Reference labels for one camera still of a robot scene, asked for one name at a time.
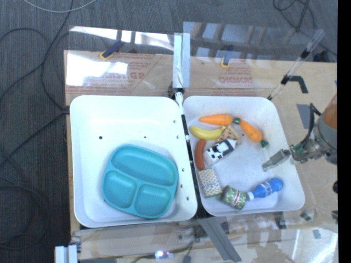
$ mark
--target orange carrot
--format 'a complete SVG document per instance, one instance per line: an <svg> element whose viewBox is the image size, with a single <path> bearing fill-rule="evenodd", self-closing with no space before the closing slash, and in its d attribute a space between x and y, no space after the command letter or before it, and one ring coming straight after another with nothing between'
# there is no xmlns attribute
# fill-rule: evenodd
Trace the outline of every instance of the orange carrot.
<svg viewBox="0 0 351 263"><path fill-rule="evenodd" d="M238 124L252 141L260 142L262 147L268 144L268 142L262 139L262 133L250 123L244 121L239 117L235 117L233 122L235 124Z"/></svg>
<svg viewBox="0 0 351 263"><path fill-rule="evenodd" d="M213 125L230 125L233 122L233 117L229 114L216 114L201 117L199 121Z"/></svg>

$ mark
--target brown hot dog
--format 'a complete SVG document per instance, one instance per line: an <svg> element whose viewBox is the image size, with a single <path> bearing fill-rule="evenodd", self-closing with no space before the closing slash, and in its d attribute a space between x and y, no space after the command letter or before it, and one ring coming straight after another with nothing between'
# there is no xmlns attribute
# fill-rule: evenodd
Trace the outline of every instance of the brown hot dog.
<svg viewBox="0 0 351 263"><path fill-rule="evenodd" d="M195 164L199 170L205 168L205 163L203 162L203 149L205 148L206 140L200 139L195 147Z"/></svg>

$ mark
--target blue bottle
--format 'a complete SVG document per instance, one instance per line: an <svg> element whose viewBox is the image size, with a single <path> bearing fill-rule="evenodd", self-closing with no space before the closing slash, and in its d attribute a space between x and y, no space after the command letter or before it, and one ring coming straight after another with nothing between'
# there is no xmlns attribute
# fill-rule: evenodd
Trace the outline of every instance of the blue bottle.
<svg viewBox="0 0 351 263"><path fill-rule="evenodd" d="M247 192L248 200L254 198L265 198L274 192L278 192L283 188L283 182L280 178L272 178L264 183L256 186L252 192Z"/></svg>

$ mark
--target toy banana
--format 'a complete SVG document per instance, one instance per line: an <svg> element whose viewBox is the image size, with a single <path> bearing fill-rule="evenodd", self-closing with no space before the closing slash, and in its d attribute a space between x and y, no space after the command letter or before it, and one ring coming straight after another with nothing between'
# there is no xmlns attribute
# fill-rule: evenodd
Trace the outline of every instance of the toy banana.
<svg viewBox="0 0 351 263"><path fill-rule="evenodd" d="M222 126L219 129L213 129L213 130L202 129L194 125L190 126L189 128L193 136L195 136L198 139L205 139L205 140L214 140L219 138L224 129L225 129L225 126Z"/></svg>

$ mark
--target teal plate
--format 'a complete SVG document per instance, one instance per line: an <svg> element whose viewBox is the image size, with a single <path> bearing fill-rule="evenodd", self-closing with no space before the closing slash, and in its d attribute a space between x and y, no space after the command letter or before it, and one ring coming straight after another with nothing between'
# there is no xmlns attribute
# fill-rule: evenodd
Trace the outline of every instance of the teal plate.
<svg viewBox="0 0 351 263"><path fill-rule="evenodd" d="M173 201L177 166L169 158L135 145L114 150L101 182L110 206L147 219L161 217Z"/></svg>

